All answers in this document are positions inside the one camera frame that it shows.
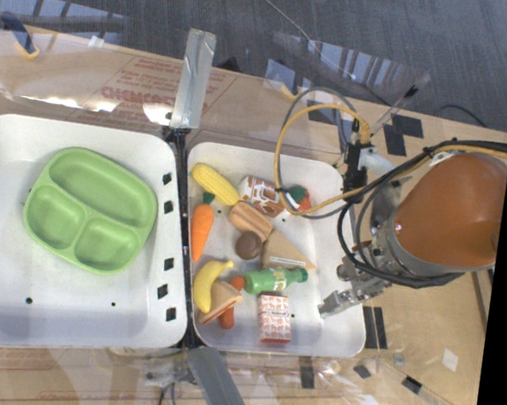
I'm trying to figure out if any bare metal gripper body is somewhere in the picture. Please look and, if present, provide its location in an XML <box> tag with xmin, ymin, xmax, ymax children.
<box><xmin>332</xmin><ymin>234</ymin><xmax>399</xmax><ymax>306</ymax></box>

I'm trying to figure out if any white plastic tray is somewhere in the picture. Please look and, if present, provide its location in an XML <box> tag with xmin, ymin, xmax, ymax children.
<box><xmin>0</xmin><ymin>112</ymin><xmax>214</xmax><ymax>372</ymax></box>
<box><xmin>162</xmin><ymin>138</ymin><xmax>390</xmax><ymax>371</ymax></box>

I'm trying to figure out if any red and white carton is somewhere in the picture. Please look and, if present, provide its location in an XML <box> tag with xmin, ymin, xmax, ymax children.
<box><xmin>250</xmin><ymin>290</ymin><xmax>299</xmax><ymax>348</ymax></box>

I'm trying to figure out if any green bottle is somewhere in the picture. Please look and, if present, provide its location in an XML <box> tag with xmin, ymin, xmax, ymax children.
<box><xmin>241</xmin><ymin>259</ymin><xmax>311</xmax><ymax>303</ymax></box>

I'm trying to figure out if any tan pizza slice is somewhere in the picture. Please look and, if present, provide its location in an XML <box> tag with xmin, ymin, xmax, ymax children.
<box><xmin>260</xmin><ymin>227</ymin><xmax>322</xmax><ymax>277</ymax></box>

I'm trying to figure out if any red strawberry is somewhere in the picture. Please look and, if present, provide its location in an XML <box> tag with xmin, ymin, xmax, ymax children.
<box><xmin>285</xmin><ymin>184</ymin><xmax>315</xmax><ymax>215</ymax></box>

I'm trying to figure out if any brown biscuit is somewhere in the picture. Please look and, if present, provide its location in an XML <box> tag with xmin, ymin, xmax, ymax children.
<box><xmin>233</xmin><ymin>228</ymin><xmax>266</xmax><ymax>263</ymax></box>

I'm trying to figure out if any orange sausage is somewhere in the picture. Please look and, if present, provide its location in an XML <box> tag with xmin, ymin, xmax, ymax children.
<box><xmin>216</xmin><ymin>272</ymin><xmax>247</xmax><ymax>333</ymax></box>

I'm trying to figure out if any tan sandwich wedge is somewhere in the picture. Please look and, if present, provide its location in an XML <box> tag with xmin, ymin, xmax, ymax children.
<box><xmin>196</xmin><ymin>277</ymin><xmax>247</xmax><ymax>332</ymax></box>

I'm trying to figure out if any hot dog in bun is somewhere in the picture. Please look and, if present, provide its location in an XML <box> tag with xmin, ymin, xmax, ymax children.
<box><xmin>224</xmin><ymin>198</ymin><xmax>278</xmax><ymax>244</ymax></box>

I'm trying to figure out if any yellow banana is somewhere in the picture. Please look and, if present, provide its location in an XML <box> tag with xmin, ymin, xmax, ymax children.
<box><xmin>188</xmin><ymin>255</ymin><xmax>236</xmax><ymax>318</ymax></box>

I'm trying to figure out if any brown and white carton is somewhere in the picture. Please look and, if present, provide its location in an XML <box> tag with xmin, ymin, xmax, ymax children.
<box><xmin>234</xmin><ymin>173</ymin><xmax>290</xmax><ymax>221</ymax></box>

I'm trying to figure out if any orange carrot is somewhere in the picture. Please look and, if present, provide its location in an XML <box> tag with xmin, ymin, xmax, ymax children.
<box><xmin>185</xmin><ymin>190</ymin><xmax>219</xmax><ymax>265</ymax></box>

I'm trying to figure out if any yellow corn cob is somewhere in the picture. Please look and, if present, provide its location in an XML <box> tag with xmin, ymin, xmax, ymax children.
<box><xmin>185</xmin><ymin>161</ymin><xmax>245</xmax><ymax>209</ymax></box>

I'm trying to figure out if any brown cardboard board red print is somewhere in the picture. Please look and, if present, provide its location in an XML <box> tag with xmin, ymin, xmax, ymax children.
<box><xmin>0</xmin><ymin>28</ymin><xmax>507</xmax><ymax>405</ymax></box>

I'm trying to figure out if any green divided plate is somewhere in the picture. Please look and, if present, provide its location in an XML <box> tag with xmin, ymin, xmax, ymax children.
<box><xmin>15</xmin><ymin>140</ymin><xmax>166</xmax><ymax>282</ymax></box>

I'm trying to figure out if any black cylinder on white bracket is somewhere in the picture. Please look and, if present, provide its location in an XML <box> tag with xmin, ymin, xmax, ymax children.
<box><xmin>339</xmin><ymin>137</ymin><xmax>399</xmax><ymax>199</ymax></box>

